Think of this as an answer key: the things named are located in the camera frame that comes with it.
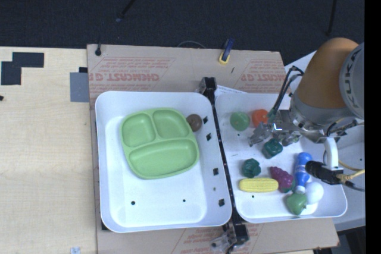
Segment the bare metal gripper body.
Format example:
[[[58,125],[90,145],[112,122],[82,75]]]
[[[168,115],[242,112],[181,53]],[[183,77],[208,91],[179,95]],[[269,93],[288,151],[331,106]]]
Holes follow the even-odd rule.
[[[291,110],[271,110],[268,114],[268,124],[273,137],[280,143],[296,143],[302,137],[313,143],[320,143],[323,138],[323,126]]]

